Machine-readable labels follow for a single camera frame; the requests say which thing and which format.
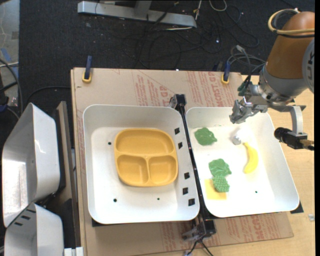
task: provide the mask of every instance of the cardboard sheet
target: cardboard sheet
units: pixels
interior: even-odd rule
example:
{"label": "cardboard sheet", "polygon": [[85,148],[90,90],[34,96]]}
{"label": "cardboard sheet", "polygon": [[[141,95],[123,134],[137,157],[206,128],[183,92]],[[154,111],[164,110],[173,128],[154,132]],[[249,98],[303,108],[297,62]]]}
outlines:
{"label": "cardboard sheet", "polygon": [[[77,185],[81,245],[88,256],[134,256],[189,250],[193,241],[182,233],[191,221],[92,225],[88,211],[85,147],[82,115],[93,104],[168,106],[174,94],[185,94],[186,109],[232,107],[242,76],[230,73],[229,84],[221,83],[222,72],[100,69],[92,71],[91,83],[83,83],[84,68],[71,71],[77,161]],[[208,247],[292,237],[286,212],[269,213],[215,221],[217,233],[204,240]]]}

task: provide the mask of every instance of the white plastic container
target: white plastic container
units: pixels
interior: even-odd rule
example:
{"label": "white plastic container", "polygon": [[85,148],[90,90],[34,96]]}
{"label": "white plastic container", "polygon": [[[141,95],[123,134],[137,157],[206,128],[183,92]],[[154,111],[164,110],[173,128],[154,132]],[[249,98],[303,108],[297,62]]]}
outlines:
{"label": "white plastic container", "polygon": [[[159,129],[171,136],[178,175],[163,186],[123,183],[115,164],[116,135],[129,128]],[[91,105],[83,113],[88,209],[101,224],[188,221],[200,209],[185,129],[170,107]]]}
{"label": "white plastic container", "polygon": [[62,256],[63,225],[60,217],[31,203],[5,231],[6,256]]}
{"label": "white plastic container", "polygon": [[2,151],[2,205],[6,227],[30,203],[57,191],[60,166],[56,123],[29,103]]}
{"label": "white plastic container", "polygon": [[[231,107],[193,107],[186,113],[186,122],[195,158],[205,206],[216,217],[286,212],[296,209],[299,195],[268,113],[258,113],[245,123],[232,124]],[[208,128],[217,138],[212,145],[202,146],[195,131]],[[233,136],[241,129],[242,136],[258,152],[258,167],[244,173],[248,161],[243,144],[235,145]],[[232,174],[226,176],[230,185],[225,199],[212,199],[205,180],[213,176],[209,162],[223,159]]]}

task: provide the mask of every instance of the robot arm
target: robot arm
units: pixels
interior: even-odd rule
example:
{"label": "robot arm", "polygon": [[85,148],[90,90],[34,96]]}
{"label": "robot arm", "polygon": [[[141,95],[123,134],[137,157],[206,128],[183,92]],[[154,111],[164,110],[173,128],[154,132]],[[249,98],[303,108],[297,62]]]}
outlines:
{"label": "robot arm", "polygon": [[[294,13],[282,30],[272,27],[273,19],[285,12]],[[263,66],[259,83],[245,80],[239,87],[241,101],[236,100],[229,116],[233,124],[240,124],[268,108],[290,112],[292,130],[277,128],[275,137],[294,149],[314,150],[313,141],[303,133],[302,110],[306,106],[288,105],[309,88],[314,93],[315,13],[285,9],[274,13],[268,22],[271,31],[278,34],[269,57]]]}

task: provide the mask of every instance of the banana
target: banana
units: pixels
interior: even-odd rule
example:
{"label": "banana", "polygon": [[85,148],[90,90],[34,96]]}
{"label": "banana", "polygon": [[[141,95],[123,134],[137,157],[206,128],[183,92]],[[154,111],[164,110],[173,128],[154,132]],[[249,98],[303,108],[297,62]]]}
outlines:
{"label": "banana", "polygon": [[247,142],[244,142],[243,145],[246,147],[246,151],[248,154],[248,162],[244,167],[244,173],[249,174],[252,173],[258,166],[259,158],[258,152],[255,148],[250,146]]}

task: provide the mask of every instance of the yellow divided plate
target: yellow divided plate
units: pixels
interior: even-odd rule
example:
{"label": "yellow divided plate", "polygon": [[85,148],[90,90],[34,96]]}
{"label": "yellow divided plate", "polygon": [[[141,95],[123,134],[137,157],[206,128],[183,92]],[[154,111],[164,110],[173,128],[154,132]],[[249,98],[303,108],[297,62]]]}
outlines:
{"label": "yellow divided plate", "polygon": [[164,186],[178,175],[175,143],[159,129],[122,130],[115,137],[114,157],[119,178],[130,186]]}

